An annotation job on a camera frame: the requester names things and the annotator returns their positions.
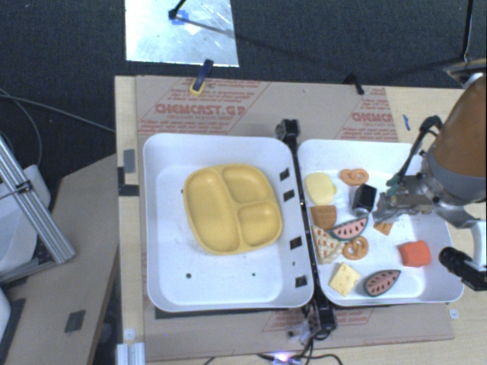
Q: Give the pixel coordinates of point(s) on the pale yellow toy slice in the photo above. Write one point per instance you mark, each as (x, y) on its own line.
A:
(319, 188)

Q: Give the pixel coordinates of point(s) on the black cylinder on white bracket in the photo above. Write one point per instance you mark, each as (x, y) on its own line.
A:
(462, 266)

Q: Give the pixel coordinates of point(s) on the toy lattice pie slice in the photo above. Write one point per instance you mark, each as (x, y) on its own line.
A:
(324, 246)

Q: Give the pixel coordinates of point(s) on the small black box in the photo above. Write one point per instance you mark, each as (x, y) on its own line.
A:
(364, 198)

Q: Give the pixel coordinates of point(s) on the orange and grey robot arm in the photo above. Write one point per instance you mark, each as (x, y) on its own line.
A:
(462, 135)

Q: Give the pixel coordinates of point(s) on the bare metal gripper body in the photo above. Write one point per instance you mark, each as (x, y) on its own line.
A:
(416, 195)

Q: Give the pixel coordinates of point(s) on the brown toy bread slice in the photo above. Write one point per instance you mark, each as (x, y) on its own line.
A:
(323, 217)

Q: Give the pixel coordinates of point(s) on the brown cardboard board red print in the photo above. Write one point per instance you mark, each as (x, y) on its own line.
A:
(236, 105)

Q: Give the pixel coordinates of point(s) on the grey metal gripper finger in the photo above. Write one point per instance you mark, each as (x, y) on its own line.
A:
(387, 202)
(385, 215)

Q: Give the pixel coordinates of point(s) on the toy watermelon slice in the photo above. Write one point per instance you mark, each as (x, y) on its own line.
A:
(348, 229)
(381, 283)

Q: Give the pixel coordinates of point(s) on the yellow divided plate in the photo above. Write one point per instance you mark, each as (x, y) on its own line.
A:
(217, 211)

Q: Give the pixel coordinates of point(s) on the white plastic tray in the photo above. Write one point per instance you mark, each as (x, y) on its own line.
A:
(384, 257)
(213, 280)

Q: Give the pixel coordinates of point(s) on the yellow toy cheese wedge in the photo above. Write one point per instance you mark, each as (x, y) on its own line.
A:
(344, 280)

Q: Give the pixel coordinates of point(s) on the orange cube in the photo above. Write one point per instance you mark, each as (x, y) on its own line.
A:
(414, 254)

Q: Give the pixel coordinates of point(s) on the thin black rod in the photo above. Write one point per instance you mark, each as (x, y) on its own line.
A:
(304, 211)

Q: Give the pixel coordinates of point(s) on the orange toy pretzel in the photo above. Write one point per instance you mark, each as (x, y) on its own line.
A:
(347, 176)
(348, 250)

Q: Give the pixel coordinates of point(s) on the small orange toy cracker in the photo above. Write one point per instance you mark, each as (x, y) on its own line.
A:
(382, 228)

